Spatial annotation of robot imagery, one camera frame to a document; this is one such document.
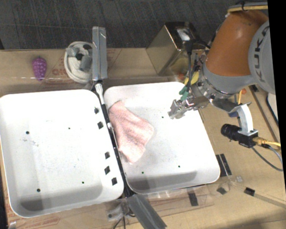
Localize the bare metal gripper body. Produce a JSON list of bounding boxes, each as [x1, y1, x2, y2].
[[180, 79, 218, 113]]

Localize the white plastic tray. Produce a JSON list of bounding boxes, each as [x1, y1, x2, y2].
[[0, 84, 127, 221], [102, 76, 223, 198]]

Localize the pink cloth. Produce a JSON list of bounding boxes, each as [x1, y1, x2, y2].
[[106, 97, 158, 166]]

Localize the shiny brown box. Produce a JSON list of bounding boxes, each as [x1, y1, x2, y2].
[[143, 19, 206, 79]]

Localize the purple grapes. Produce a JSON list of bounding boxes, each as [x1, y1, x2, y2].
[[31, 56, 49, 82]]

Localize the brown cardboard board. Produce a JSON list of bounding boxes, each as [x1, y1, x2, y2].
[[0, 30, 218, 229]]

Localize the black cylinder on white bracket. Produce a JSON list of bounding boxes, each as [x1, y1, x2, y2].
[[218, 102, 261, 152]]

